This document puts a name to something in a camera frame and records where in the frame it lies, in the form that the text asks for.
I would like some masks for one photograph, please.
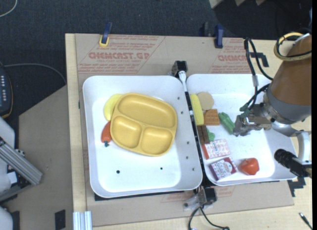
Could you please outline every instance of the cardboard sheet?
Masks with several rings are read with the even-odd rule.
[[[109,46],[99,46],[100,35],[76,34],[79,102],[87,210],[93,226],[105,226],[168,218],[187,217],[183,203],[194,195],[181,193],[138,196],[96,201],[89,181],[83,82],[93,75],[167,75],[176,60],[187,62],[187,75],[197,73],[250,73],[243,39],[224,38],[223,48],[212,37],[110,35]],[[223,213],[293,205],[287,181],[216,186],[218,201],[206,213]]]

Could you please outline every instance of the small box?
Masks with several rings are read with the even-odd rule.
[[[217,139],[202,145],[206,160],[230,155],[229,146],[225,139]]]
[[[231,157],[224,158],[209,165],[216,180],[228,177],[238,171]]]

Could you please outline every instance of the table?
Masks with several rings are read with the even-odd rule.
[[[183,40],[183,37],[174,37],[173,41]],[[258,52],[263,52],[270,63],[270,74],[275,73],[280,65],[280,61],[273,55],[273,45],[275,41],[254,40]],[[65,35],[66,64],[67,64],[67,83],[68,83],[68,106],[69,106],[69,125],[70,125],[70,148],[71,148],[71,168],[72,168],[72,191],[74,212],[84,212],[87,210],[82,131],[80,110],[78,108],[79,88],[76,61],[76,42],[75,34]],[[294,126],[297,129],[309,130],[311,128],[311,118],[304,123]],[[294,197],[294,206],[260,209],[254,211],[243,211],[233,213],[221,213],[210,215],[210,220],[221,226],[230,226],[230,229],[305,229],[308,228],[299,216],[302,212],[312,224],[312,180],[306,178],[306,186],[297,189]],[[188,217],[166,219],[158,221],[147,221],[132,224],[122,224],[114,226],[95,227],[97,230],[125,229],[187,229]],[[192,227],[198,229],[211,229],[203,216],[197,216],[192,220]]]

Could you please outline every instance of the white cable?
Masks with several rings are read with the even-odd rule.
[[[4,16],[8,15],[10,12],[12,12],[12,11],[16,8],[16,5],[17,5],[17,4],[18,4],[18,0],[15,0],[14,6],[13,6],[9,11],[7,11],[6,13],[1,14],[1,15],[0,15],[0,18],[1,18],[1,17],[4,17]]]

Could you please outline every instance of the black device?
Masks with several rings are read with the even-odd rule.
[[[11,82],[3,67],[0,67],[0,116],[7,117],[12,109]]]

